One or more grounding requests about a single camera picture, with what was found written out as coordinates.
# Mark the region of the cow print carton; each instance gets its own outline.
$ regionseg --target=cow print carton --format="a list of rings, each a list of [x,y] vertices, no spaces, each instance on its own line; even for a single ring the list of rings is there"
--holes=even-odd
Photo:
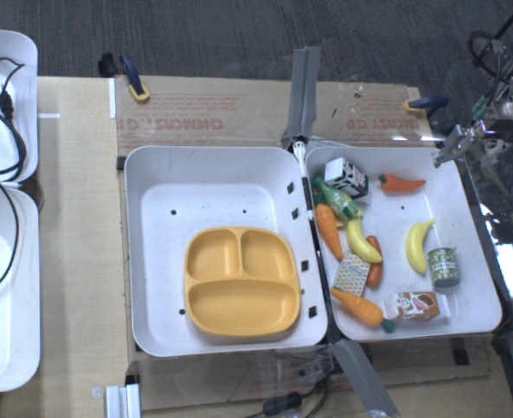
[[[434,291],[393,293],[386,301],[386,316],[392,320],[433,320],[448,318],[446,296]]]
[[[368,204],[368,176],[344,158],[337,158],[326,163],[324,171],[326,184],[342,189],[355,201]]]

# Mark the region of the blue clamp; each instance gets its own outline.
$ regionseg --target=blue clamp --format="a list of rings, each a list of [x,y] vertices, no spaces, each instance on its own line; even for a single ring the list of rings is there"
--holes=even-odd
[[[406,100],[403,102],[403,110],[407,113],[420,114],[423,109],[429,108],[427,118],[430,118],[439,108],[447,107],[449,99],[444,96],[430,96],[415,101]]]
[[[136,65],[132,62],[131,57],[123,53],[118,57],[118,60],[123,65],[123,73],[128,76],[128,90],[132,94],[132,97],[139,104],[147,102],[150,98],[150,92],[145,88],[144,83],[140,80]]]

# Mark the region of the wooden table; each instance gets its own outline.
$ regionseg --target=wooden table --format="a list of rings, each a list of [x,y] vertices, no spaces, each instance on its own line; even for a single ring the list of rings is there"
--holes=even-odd
[[[42,355],[27,384],[0,394],[0,418],[102,417],[104,388],[124,384],[132,343],[109,96],[107,79],[38,79]],[[433,408],[437,416],[512,416],[502,365],[493,352],[489,361],[486,376],[388,391],[402,416]],[[330,401],[324,412],[334,412]],[[217,416],[256,410],[215,408]],[[162,416],[207,416],[207,410]]]

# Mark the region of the gray carpet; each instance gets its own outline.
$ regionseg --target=gray carpet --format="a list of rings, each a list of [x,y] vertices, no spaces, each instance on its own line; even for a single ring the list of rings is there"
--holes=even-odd
[[[36,42],[42,76],[96,77],[111,51],[141,74],[289,80],[293,49],[319,45],[321,80],[417,86],[448,96],[457,120],[490,87],[470,32],[494,34],[512,12],[513,0],[0,0],[0,29]],[[503,41],[513,55],[513,24]]]

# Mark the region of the green bottle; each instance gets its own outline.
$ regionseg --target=green bottle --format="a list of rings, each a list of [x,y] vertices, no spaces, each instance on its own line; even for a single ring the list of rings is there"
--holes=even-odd
[[[349,221],[362,215],[359,206],[341,189],[336,189],[324,181],[324,177],[317,177],[312,185],[324,194],[325,203],[332,208],[335,215],[343,221]]]

